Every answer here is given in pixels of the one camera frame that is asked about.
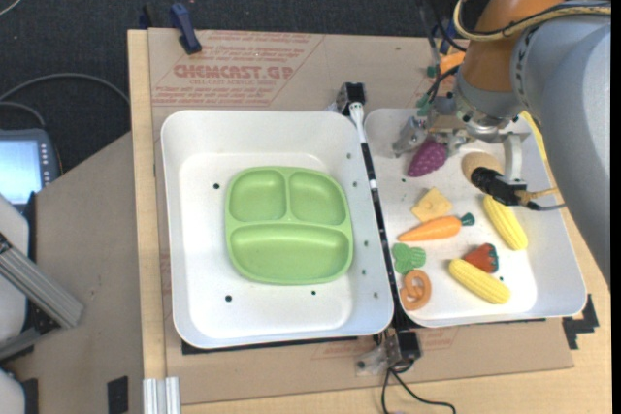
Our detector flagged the yellow corn cob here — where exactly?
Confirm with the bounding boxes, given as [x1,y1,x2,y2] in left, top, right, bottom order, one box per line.
[481,193,530,252]
[447,257,512,305]

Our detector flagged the white plastic tray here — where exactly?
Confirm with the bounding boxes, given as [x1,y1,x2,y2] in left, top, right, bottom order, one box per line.
[363,107,589,329]
[159,109,396,351]

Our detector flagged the tan bread roll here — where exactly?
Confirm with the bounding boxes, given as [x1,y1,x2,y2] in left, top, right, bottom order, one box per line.
[460,151,505,186]

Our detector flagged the purple grapes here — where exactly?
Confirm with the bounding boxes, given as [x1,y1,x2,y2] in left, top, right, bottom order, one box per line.
[407,139,448,179]

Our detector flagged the orange toy piece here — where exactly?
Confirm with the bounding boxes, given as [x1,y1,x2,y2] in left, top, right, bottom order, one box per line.
[438,51,467,75]

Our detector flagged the brown cardboard board red print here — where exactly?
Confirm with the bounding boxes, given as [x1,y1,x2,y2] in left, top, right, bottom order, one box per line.
[147,27,576,406]

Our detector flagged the orange pretzel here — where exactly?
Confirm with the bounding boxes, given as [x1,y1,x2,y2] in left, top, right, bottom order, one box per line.
[399,269,433,312]

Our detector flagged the green divided plate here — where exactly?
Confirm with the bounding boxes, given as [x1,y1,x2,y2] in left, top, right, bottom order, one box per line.
[223,165,354,286]

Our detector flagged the black cylinder on white bracket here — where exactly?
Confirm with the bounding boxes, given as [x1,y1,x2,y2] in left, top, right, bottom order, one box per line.
[470,132,531,208]

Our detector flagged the orange carrot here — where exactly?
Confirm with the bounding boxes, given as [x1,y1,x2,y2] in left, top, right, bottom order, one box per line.
[397,211,476,243]

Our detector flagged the thin black and white rod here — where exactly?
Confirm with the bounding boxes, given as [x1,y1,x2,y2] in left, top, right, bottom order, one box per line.
[348,103,405,331]

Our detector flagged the green broccoli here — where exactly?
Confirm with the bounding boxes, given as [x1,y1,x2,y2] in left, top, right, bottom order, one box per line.
[391,241,428,276]

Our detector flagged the yellow cheese cracker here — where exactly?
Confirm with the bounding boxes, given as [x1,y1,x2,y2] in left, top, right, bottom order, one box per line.
[410,186,454,224]

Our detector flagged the black block with thin wires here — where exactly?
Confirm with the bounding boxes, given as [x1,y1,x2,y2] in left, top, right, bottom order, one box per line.
[355,328,424,377]
[338,80,367,113]

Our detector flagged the red strawberry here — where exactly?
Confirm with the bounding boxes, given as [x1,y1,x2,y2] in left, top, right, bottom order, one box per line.
[462,242,501,274]

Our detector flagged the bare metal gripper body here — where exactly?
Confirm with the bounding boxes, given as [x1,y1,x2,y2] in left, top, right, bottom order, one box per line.
[425,95,513,144]

